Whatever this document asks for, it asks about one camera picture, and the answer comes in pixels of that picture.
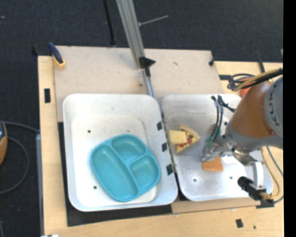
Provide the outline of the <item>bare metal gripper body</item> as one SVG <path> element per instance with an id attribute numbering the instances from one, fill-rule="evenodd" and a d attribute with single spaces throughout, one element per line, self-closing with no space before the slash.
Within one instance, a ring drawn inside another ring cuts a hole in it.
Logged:
<path id="1" fill-rule="evenodd" d="M 234 157 L 244 166 L 251 165 L 258 160 L 253 158 L 248 150 L 237 144 L 229 135 L 216 137 L 214 140 L 211 136 L 206 140 L 203 151 L 202 161 L 213 161 L 216 157 Z"/>

